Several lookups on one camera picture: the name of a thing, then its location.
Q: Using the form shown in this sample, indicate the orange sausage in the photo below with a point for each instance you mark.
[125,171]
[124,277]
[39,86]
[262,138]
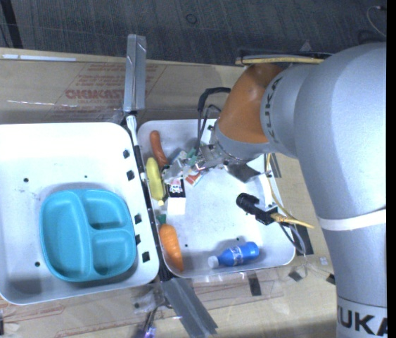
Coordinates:
[158,148]

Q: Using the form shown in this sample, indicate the black cylinder on white bracket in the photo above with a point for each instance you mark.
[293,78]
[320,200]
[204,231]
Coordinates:
[254,206]

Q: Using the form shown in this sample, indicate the white plastic tray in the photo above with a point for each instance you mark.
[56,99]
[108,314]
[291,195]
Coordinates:
[215,217]
[18,153]

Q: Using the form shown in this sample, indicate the orange carrot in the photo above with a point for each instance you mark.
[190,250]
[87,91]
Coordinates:
[171,243]

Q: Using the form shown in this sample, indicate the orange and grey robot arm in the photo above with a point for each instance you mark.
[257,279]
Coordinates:
[338,125]

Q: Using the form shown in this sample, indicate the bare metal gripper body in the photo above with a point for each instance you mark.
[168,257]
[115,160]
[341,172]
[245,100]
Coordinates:
[234,167]

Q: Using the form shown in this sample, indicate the blue plastic bottle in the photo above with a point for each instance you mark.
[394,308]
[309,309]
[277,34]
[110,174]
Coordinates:
[238,253]

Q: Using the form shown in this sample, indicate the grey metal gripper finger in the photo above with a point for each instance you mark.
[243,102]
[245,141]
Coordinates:
[183,160]
[200,166]

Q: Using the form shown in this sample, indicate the brown cardboard board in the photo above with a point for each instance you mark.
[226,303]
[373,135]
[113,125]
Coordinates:
[36,90]

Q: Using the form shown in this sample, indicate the white carton with black print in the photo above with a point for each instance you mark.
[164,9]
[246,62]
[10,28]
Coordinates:
[176,201]

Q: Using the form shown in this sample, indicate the yellow banana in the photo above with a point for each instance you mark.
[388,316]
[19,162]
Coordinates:
[154,180]

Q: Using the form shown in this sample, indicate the thin black and white rod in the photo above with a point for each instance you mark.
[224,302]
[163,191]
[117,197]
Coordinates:
[135,137]

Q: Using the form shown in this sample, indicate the white and red carton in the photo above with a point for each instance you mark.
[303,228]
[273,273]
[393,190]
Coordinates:
[193,178]

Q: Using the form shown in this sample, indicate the blue divided plate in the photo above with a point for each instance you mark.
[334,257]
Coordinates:
[85,234]

